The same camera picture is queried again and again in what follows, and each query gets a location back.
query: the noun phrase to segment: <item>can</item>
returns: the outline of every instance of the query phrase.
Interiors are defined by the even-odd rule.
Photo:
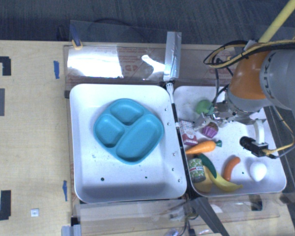
[[[205,171],[203,168],[202,160],[199,158],[193,158],[188,161],[188,168],[191,180],[196,182],[202,182],[206,179]]]

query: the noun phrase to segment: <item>egg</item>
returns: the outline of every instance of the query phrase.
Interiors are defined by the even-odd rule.
[[[256,182],[261,181],[266,176],[267,168],[264,163],[253,162],[250,166],[250,176]]]

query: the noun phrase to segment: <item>wooden table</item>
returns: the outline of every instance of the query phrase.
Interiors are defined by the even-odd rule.
[[[11,59],[2,75],[5,111],[0,116],[0,192],[11,190],[11,216],[0,221],[0,236],[61,235],[72,214],[64,54],[67,42],[0,41],[0,56]],[[59,62],[59,79],[54,73]],[[67,183],[67,201],[63,182]],[[31,216],[31,209],[39,216]],[[295,235],[286,205],[279,217],[224,223],[230,235]],[[195,227],[208,229],[206,225]],[[164,235],[167,230],[126,233]]]

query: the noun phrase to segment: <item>blue clip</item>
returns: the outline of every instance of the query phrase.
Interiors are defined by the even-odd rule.
[[[83,48],[83,44],[82,42],[80,41],[80,38],[79,38],[79,35],[78,35],[78,32],[77,30],[75,29],[75,27],[73,25],[70,25],[70,31],[71,31],[71,34],[72,34],[72,45],[74,47],[75,50],[80,50]]]

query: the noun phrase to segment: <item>metal leg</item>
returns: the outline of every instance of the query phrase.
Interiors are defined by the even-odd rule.
[[[196,198],[191,200],[190,204],[214,233],[220,233],[222,236],[229,236],[222,222],[209,204],[207,198]]]

